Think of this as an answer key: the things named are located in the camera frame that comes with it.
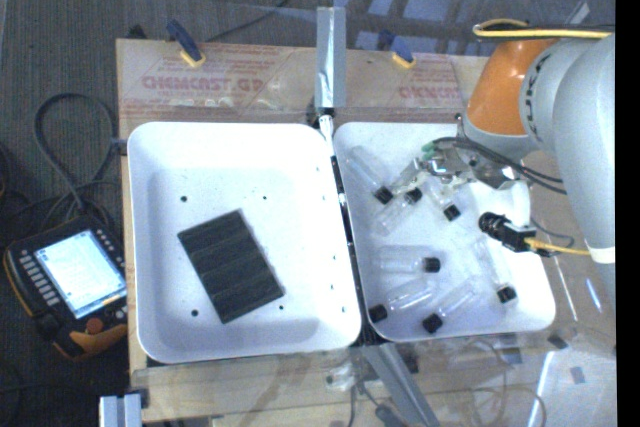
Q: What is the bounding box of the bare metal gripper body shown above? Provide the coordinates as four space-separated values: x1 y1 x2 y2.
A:
415 146 529 191

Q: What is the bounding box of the clear plastic bottle black cap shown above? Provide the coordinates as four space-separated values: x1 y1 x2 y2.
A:
348 145 395 206
368 278 437 324
376 246 442 275
371 187 424 237
423 174 462 222
422 281 480 335
470 236 518 305

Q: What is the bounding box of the white plastic tray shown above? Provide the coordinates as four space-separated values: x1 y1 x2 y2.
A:
332 121 557 343
126 121 363 365

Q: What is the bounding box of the black ribbed rectangular pad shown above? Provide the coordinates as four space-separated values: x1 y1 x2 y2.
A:
177 208 287 325

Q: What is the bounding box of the black cylinder on white bracket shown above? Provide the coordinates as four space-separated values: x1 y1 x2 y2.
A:
478 211 539 254

